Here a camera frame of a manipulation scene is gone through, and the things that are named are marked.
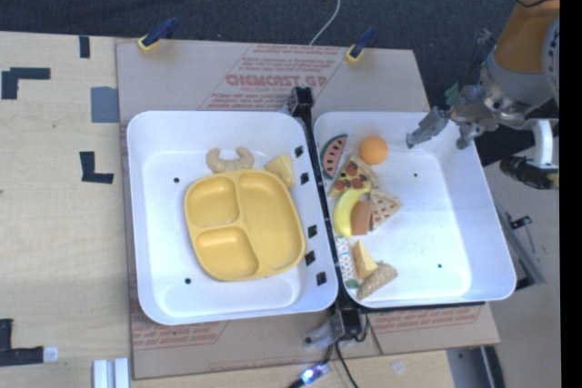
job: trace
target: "toy orange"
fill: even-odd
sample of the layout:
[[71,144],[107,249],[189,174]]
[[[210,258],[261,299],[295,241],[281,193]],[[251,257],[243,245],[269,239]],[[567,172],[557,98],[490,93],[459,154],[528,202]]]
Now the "toy orange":
[[388,144],[379,136],[369,136],[360,145],[360,157],[368,164],[381,164],[388,157]]

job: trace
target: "blue clamp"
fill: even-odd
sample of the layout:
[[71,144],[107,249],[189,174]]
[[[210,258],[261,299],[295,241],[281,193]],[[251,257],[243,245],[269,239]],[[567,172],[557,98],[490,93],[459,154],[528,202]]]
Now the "blue clamp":
[[148,35],[137,40],[137,45],[144,52],[149,52],[159,45],[160,39],[169,39],[174,31],[180,26],[177,18],[170,18],[161,25],[155,27]]
[[372,26],[367,28],[366,32],[362,34],[362,36],[357,40],[357,42],[352,45],[346,52],[346,60],[350,64],[355,64],[362,55],[364,54],[364,47],[366,47],[370,41],[376,35],[376,29]]

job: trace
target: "toy pizza slice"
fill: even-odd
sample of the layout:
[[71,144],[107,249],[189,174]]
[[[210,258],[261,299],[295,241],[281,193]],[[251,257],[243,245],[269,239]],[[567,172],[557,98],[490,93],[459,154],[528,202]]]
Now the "toy pizza slice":
[[378,226],[391,218],[402,207],[400,199],[378,189],[370,191],[370,201],[374,206],[372,209],[372,230],[376,230]]
[[364,162],[359,155],[351,154],[328,194],[336,196],[342,194],[346,189],[362,189],[366,186],[370,188],[380,186],[378,177],[372,167]]

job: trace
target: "toy food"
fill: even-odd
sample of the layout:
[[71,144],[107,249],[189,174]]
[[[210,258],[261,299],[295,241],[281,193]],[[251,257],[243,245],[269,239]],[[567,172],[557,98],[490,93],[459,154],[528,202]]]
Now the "toy food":
[[350,215],[352,234],[366,234],[370,231],[373,209],[374,205],[370,200],[360,199],[356,202]]
[[337,167],[339,166],[339,159],[344,152],[346,140],[346,134],[340,134],[339,136],[333,137],[327,141],[326,145],[321,151],[319,158],[324,169],[323,175],[330,180],[336,176]]
[[275,157],[265,165],[265,169],[268,172],[278,175],[286,187],[290,188],[295,184],[295,171],[293,170],[291,155],[281,154]]
[[360,145],[360,157],[368,164],[381,164],[388,157],[388,144],[379,136],[369,136]]
[[368,276],[357,290],[357,298],[365,299],[378,288],[391,282],[398,276],[398,271],[390,264],[379,262],[375,271]]
[[351,154],[329,191],[330,196],[342,194],[349,189],[378,188],[380,182],[372,167],[357,154]]
[[351,214],[354,205],[362,194],[369,193],[368,185],[359,189],[352,188],[345,190],[337,199],[332,214],[332,223],[336,233],[349,239],[352,236]]
[[370,252],[364,247],[362,242],[356,241],[352,246],[352,256],[356,266],[357,276],[362,279],[367,278],[378,268],[378,264],[370,255]]
[[378,226],[391,218],[402,207],[402,203],[396,196],[378,189],[370,191],[370,201],[374,206],[372,210],[372,230],[376,230]]
[[220,158],[220,149],[210,149],[206,154],[206,165],[212,170],[214,174],[221,174],[223,172],[233,172],[235,170],[242,170],[245,168],[252,168],[255,158],[244,147],[237,147],[236,153],[239,158],[225,160]]

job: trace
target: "cardboard sheet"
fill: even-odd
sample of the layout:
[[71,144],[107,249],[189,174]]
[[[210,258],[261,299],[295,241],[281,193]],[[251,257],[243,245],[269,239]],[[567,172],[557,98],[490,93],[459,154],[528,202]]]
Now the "cardboard sheet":
[[[125,224],[131,291],[134,378],[311,363],[302,333],[326,313],[164,326],[149,320],[136,295],[131,198],[125,130],[148,110],[270,110],[285,106],[291,89],[309,86],[314,119],[333,110],[427,111],[412,51],[369,49],[360,62],[346,48],[162,41],[150,54],[135,40],[116,45]],[[372,334],[345,357],[408,353],[495,343],[487,304],[370,314]]]

